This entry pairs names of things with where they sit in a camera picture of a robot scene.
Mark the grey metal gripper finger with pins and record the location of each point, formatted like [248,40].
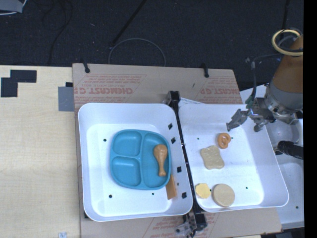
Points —
[238,118]
[259,126]

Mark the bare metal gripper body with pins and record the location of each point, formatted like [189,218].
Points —
[266,111]

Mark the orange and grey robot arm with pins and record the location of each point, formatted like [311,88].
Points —
[289,68]

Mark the orange pretzel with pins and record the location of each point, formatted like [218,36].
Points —
[220,141]

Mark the white plastic tray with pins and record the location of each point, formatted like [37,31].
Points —
[99,157]
[252,157]

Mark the beige bread slice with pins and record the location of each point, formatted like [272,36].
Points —
[211,157]

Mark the white paper sheet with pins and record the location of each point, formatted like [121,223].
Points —
[190,101]

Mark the thin black rod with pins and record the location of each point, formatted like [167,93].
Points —
[184,147]

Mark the beige round biscuit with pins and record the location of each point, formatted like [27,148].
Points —
[223,195]

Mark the yellow wavy biscuit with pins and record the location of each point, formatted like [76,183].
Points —
[203,191]

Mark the tan chicken drumstick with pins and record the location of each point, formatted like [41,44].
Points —
[161,155]

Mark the brown cardboard board red print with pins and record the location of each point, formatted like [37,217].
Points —
[153,88]

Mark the orange flat wedge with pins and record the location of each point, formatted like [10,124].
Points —
[171,190]

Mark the blue divided plate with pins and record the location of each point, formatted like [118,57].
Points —
[126,157]

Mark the black cylinder on white bracket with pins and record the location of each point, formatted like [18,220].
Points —
[291,149]

